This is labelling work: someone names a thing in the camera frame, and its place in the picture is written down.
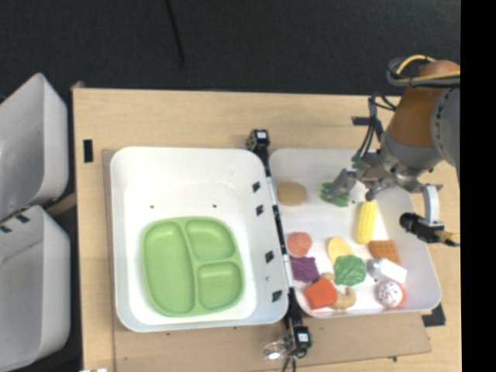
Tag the green pea pods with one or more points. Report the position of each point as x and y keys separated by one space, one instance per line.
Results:
x=341 y=201

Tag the thin black and white rod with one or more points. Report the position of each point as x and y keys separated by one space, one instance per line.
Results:
x=276 y=211

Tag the pink round toy meat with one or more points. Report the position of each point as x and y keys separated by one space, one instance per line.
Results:
x=299 y=244

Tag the green divided plate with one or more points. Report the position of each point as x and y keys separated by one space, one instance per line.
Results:
x=170 y=266

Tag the tan toy croissant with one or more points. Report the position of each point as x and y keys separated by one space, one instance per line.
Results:
x=346 y=300

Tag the black cylinder on white bracket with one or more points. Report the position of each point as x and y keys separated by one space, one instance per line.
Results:
x=420 y=227

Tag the white sprinkled doughnut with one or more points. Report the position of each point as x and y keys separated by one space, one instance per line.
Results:
x=389 y=293

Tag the yellow corn cob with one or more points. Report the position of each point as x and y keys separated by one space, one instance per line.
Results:
x=366 y=223

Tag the green toy lettuce leaf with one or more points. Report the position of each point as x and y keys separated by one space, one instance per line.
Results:
x=350 y=270

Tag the orange toy cheese wedge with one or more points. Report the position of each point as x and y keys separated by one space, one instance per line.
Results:
x=319 y=293

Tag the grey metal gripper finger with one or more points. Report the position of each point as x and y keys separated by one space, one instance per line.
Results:
x=343 y=182
x=372 y=194

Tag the purple toy cabbage leaf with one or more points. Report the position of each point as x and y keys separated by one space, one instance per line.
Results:
x=304 y=269

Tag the orange-brown toy waffle piece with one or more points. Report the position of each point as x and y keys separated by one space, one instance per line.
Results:
x=383 y=250

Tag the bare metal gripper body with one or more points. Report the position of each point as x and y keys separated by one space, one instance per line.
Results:
x=377 y=173

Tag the white plastic tray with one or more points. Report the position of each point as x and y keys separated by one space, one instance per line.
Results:
x=186 y=184
x=403 y=285

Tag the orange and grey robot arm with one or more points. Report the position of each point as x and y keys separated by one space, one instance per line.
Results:
x=414 y=118

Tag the yellow oval toy food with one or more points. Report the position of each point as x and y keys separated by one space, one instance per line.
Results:
x=339 y=248

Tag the tan round biscuit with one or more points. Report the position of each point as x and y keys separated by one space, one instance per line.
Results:
x=291 y=193

